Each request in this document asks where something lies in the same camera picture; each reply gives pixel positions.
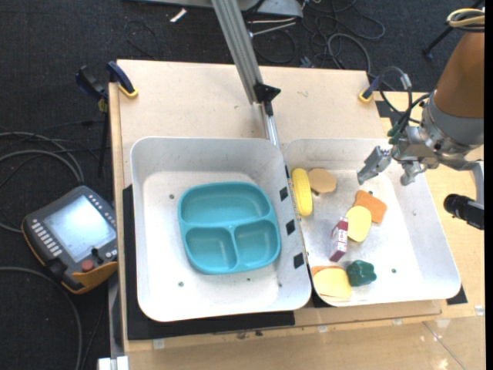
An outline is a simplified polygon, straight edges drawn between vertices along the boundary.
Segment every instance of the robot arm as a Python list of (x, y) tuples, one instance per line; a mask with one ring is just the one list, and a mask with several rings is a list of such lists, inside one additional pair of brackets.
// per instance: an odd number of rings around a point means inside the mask
[[(360, 94), (377, 87), (376, 80)], [(466, 32), (448, 61), (434, 92), (424, 104), (418, 126), (407, 124), (411, 108), (389, 132), (389, 150), (377, 147), (357, 172), (360, 184), (377, 176), (392, 160), (404, 169), (401, 184), (408, 185), (427, 169), (444, 164), (454, 170), (472, 170), (476, 199), (452, 194), (444, 207), (479, 229), (484, 222), (484, 164), (468, 161), (467, 154), (484, 143), (485, 34)]]

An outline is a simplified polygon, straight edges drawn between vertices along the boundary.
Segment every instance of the white tray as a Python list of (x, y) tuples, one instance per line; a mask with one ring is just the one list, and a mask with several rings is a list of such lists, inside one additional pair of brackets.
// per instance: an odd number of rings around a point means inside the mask
[[(155, 321), (291, 311), (310, 298), (304, 248), (287, 190), (281, 152), (262, 139), (146, 137), (130, 153), (136, 225), (137, 298)], [(178, 223), (178, 201), (190, 187), (228, 180), (257, 184), (280, 228), (279, 257), (261, 269), (207, 275), (190, 264)]]
[[(341, 307), (455, 296), (461, 280), (424, 175), (403, 187), (399, 181), (403, 169), (393, 161), (383, 173), (359, 185), (357, 170), (376, 145), (389, 147), (387, 140), (295, 140), (285, 152), (290, 171), (321, 167), (337, 178), (337, 189), (313, 195), (314, 212), (302, 217), (309, 265), (345, 268), (360, 259), (372, 263), (377, 274), (375, 282), (352, 288), (347, 301), (320, 298)], [(348, 240), (347, 253), (331, 262), (330, 232), (352, 207), (358, 190), (372, 191), (387, 204), (387, 212), (381, 224), (372, 223), (365, 241)]]

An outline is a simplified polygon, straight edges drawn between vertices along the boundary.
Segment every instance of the green pepper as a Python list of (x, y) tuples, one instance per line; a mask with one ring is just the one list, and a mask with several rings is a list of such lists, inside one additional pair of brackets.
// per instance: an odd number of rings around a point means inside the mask
[(377, 279), (373, 264), (365, 261), (354, 261), (346, 267), (349, 285), (360, 287), (361, 285), (371, 284)]

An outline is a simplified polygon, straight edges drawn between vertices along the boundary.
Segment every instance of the wooden table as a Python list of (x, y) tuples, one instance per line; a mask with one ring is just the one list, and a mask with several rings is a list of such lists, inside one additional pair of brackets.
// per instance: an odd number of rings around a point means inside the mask
[[(118, 237), (122, 237), (122, 190), (131, 184), (129, 151), (138, 139), (145, 136), (264, 138), (265, 134), (260, 110), (248, 103), (234, 66), (129, 60), (120, 60), (118, 64), (139, 90), (137, 98), (127, 99), (115, 84), (109, 86), (117, 228)], [(266, 84), (281, 88), (273, 107), (282, 150), (298, 138), (385, 138), (388, 119), (379, 117), (374, 101), (368, 105), (357, 101), (357, 94), (368, 84), (365, 72), (278, 67), (261, 67), (261, 72)], [(406, 105), (405, 94), (389, 97), (396, 105)], [(475, 151), (475, 156), (482, 157), (482, 148)], [(443, 200), (450, 193), (475, 197), (472, 175), (440, 166), (429, 170), (426, 177), (468, 303), (413, 301), (349, 308), (315, 308), (309, 303), (294, 312), (295, 327), (144, 341), (124, 337), (122, 347), (130, 368), (282, 366), (295, 369), (302, 363), (324, 368), (327, 363), (337, 361), (357, 365), (366, 363), (367, 359), (354, 362), (360, 360), (359, 354), (351, 354), (350, 350), (347, 350), (349, 356), (342, 355), (342, 351), (336, 355), (327, 352), (332, 339), (353, 341), (351, 333), (356, 333), (357, 340), (368, 336), (368, 341), (373, 341), (369, 336), (377, 334), (382, 344), (392, 346), (399, 339), (394, 335), (396, 332), (404, 340), (414, 334), (429, 335), (433, 328), (429, 322), (452, 318), (477, 322), (477, 314), (485, 307), (484, 232), (452, 218), (443, 208)], [(120, 239), (118, 276), (122, 315), (126, 313), (124, 259)], [(126, 336), (125, 316), (121, 322), (122, 335)], [(357, 352), (372, 356), (379, 349), (365, 342)], [(385, 363), (398, 363), (401, 353), (394, 359), (387, 358), (390, 362)]]

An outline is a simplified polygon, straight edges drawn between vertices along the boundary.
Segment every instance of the yellow round slice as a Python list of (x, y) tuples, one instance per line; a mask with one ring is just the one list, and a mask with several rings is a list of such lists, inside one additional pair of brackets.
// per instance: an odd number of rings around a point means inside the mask
[(349, 277), (342, 267), (324, 268), (314, 275), (314, 287), (318, 294), (333, 298), (349, 298)]
[(355, 206), (346, 212), (347, 236), (360, 243), (367, 238), (371, 226), (371, 212), (366, 207)]
[(325, 169), (312, 169), (308, 173), (311, 189), (318, 193), (334, 192), (337, 186), (336, 177)]

